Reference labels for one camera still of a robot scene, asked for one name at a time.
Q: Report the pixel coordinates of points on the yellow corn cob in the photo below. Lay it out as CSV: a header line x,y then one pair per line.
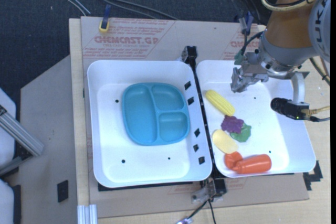
x,y
220,102

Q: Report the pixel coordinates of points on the white plastic tray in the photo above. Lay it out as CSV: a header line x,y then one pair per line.
x,y
110,139
275,139

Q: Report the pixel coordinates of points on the thin black rod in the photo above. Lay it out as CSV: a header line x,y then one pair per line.
x,y
203,118

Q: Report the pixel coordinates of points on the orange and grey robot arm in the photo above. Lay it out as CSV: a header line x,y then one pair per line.
x,y
291,23

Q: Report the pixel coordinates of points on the black cylinder on white bracket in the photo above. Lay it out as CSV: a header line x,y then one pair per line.
x,y
286,107

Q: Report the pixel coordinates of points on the blue divided plate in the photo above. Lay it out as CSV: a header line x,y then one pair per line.
x,y
141,118

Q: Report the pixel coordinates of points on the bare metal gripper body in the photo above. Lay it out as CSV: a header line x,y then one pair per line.
x,y
253,70

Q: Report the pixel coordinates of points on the pale yellow oval toy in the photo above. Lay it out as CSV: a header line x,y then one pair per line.
x,y
224,141

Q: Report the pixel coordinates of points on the orange-red toy chunk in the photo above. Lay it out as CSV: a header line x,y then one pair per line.
x,y
231,160

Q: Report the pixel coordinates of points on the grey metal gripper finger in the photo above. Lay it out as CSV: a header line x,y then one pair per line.
x,y
235,81
243,85

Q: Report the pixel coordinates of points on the green lettuce leaf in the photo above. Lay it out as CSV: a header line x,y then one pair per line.
x,y
242,135

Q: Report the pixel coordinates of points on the brown cardboard board red print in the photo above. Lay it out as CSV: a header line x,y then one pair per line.
x,y
147,39

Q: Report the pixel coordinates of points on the purple grapes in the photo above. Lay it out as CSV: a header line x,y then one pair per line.
x,y
231,123

